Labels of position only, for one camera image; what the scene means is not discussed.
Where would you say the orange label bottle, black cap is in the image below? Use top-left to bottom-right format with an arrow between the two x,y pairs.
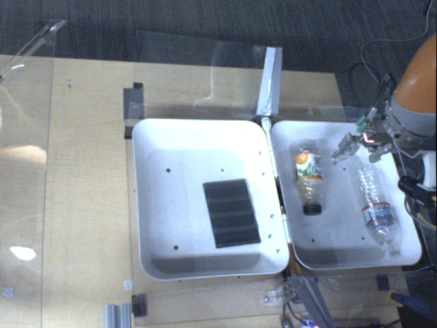
293,143 -> 325,216

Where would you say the clear plastic bottle, blue label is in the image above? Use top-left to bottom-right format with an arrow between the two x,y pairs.
356,164 -> 403,254

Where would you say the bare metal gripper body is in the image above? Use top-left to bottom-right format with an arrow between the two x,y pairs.
354,114 -> 427,159

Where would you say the black ribbed rectangular pad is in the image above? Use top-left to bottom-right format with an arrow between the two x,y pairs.
202,178 -> 262,249

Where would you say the black cylinder on white bracket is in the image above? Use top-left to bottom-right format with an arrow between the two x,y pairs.
397,150 -> 437,208

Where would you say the white plastic tray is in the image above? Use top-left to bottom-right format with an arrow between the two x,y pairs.
270,120 -> 423,271
132,118 -> 291,282

